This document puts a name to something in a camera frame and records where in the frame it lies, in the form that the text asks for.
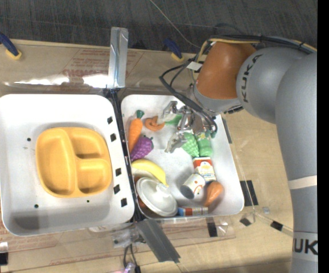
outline blue clamp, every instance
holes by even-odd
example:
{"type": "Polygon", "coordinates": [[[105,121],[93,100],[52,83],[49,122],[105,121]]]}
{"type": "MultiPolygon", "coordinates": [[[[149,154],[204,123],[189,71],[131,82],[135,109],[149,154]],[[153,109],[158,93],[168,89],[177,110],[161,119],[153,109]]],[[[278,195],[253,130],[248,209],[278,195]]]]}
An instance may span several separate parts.
{"type": "Polygon", "coordinates": [[[11,40],[0,31],[0,42],[6,47],[6,54],[14,60],[19,60],[22,53],[15,47],[11,40]]]}
{"type": "Polygon", "coordinates": [[[171,50],[172,57],[176,61],[181,62],[181,61],[184,60],[184,57],[181,54],[180,48],[178,47],[178,45],[173,40],[171,40],[171,39],[165,39],[163,42],[164,42],[165,46],[168,47],[171,50]]]}

